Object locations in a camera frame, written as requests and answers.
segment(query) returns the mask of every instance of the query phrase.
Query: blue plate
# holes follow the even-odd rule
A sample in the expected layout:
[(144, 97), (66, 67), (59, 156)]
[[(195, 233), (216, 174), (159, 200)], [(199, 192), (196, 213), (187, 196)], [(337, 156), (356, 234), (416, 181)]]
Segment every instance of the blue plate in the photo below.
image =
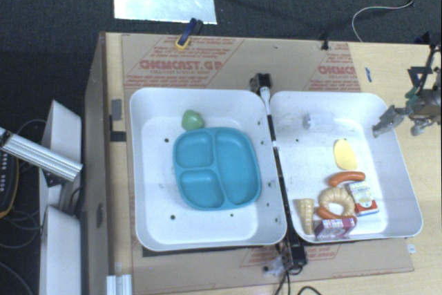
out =
[(201, 210), (251, 204), (261, 193), (261, 177), (249, 138), (237, 129), (205, 128), (181, 134), (173, 164), (183, 200)]

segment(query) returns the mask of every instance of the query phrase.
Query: yellow oval object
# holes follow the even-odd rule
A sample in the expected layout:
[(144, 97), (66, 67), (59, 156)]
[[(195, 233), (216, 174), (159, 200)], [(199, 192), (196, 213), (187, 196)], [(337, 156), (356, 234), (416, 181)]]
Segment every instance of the yellow oval object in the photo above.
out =
[(339, 139), (333, 146), (334, 160), (342, 170), (356, 170), (358, 163), (352, 146), (345, 139)]

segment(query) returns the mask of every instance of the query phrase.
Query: white tray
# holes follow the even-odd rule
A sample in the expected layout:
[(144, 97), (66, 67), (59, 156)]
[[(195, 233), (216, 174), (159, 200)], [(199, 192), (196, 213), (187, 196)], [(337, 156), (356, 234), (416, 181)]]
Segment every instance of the white tray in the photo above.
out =
[[(358, 218), (357, 226), (341, 241), (409, 237), (420, 232), (422, 215), (414, 195), (396, 134), (390, 131), (374, 138), (372, 126), (387, 106), (368, 93), (279, 92), (271, 98), (276, 140), (282, 172), (290, 200), (295, 230), (309, 242), (315, 236), (302, 229), (296, 200), (313, 198), (315, 207), (327, 180), (340, 170), (334, 161), (333, 145), (347, 139), (358, 162), (358, 171), (366, 175), (379, 212)], [(328, 117), (321, 126), (305, 129), (306, 115)], [(331, 204), (332, 211), (339, 206)]]
[[(206, 127), (246, 134), (256, 153), (262, 189), (246, 207), (201, 211), (180, 196), (173, 169), (175, 140), (185, 132), (183, 113), (199, 112)], [(272, 245), (287, 230), (267, 116), (249, 91), (143, 88), (130, 102), (135, 178), (135, 226), (154, 251)]]

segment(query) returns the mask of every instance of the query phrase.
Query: dark floor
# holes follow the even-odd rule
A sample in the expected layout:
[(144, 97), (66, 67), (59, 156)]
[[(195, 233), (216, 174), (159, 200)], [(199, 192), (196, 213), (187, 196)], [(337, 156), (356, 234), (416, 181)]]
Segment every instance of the dark floor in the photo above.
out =
[[(356, 41), (351, 20), (366, 6), (401, 6), (408, 0), (215, 0), (216, 26), (201, 35)], [(441, 32), (441, 0), (416, 0), (413, 7), (373, 10), (357, 20), (364, 41), (413, 43), (424, 32)], [(97, 34), (179, 33), (178, 23), (113, 18), (113, 0), (0, 0), (0, 126), (16, 131), (46, 118), (53, 99), (82, 115), (82, 103)], [(37, 173), (21, 176), (16, 208), (38, 207)], [(23, 242), (27, 234), (0, 220), (0, 242)], [(38, 293), (39, 240), (19, 250), (0, 247), (0, 262), (13, 268)], [(0, 294), (26, 294), (0, 267)]]

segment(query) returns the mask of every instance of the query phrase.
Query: hot dog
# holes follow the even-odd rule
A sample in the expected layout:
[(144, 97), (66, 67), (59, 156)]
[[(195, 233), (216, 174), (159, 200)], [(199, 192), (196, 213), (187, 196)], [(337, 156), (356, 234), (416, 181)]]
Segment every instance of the hot dog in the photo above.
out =
[(330, 210), (328, 210), (325, 207), (318, 207), (316, 209), (316, 214), (318, 214), (319, 217), (325, 220), (330, 219), (342, 219), (342, 218), (353, 218), (354, 223), (356, 224), (358, 222), (358, 218), (356, 216), (341, 216), (335, 213), (332, 213)]
[(363, 181), (365, 179), (365, 174), (363, 172), (357, 171), (344, 171), (337, 173), (332, 178), (329, 179), (329, 185), (336, 187), (338, 184), (344, 181)]

